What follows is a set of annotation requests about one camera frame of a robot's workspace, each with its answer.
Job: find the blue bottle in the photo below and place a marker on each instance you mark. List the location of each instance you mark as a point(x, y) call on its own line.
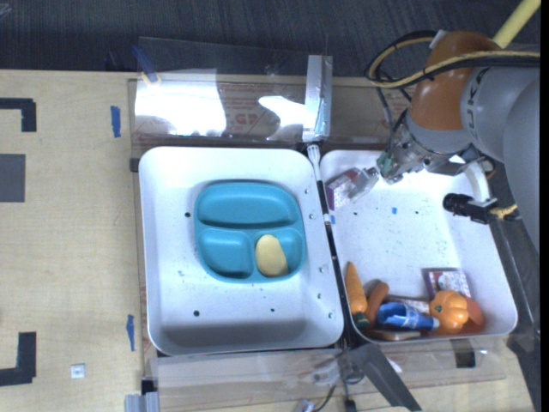
point(401, 316)

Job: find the purple and white carton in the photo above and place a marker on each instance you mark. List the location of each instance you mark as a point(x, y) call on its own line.
point(339, 191)

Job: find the orange pumpkin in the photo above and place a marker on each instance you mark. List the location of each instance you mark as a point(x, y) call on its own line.
point(449, 311)

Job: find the white packet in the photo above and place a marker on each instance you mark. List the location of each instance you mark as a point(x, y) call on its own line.
point(414, 304)

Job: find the black cylinder on white bracket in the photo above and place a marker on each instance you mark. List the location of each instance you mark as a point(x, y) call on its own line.
point(469, 207)

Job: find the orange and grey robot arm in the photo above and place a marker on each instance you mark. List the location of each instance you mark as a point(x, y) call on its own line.
point(493, 110)

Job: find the white plastic tray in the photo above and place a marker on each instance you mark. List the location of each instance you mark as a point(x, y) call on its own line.
point(171, 230)
point(407, 247)

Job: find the orange-brown sausage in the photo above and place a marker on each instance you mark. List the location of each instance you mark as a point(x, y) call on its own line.
point(377, 299)

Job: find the purple-edged white printed carton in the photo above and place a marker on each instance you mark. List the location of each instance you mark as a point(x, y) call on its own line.
point(449, 280)

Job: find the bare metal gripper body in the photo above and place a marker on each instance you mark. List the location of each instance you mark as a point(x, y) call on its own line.
point(412, 161)

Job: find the orange carrot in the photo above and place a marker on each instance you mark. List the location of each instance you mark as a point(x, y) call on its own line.
point(355, 290)

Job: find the yellow toy potato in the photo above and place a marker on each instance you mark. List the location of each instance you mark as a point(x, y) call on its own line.
point(271, 256)

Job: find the blue divided plate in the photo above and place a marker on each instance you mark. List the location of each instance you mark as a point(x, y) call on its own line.
point(231, 213)

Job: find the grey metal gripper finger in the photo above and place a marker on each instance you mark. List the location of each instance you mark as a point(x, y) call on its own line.
point(361, 189)
point(372, 174)

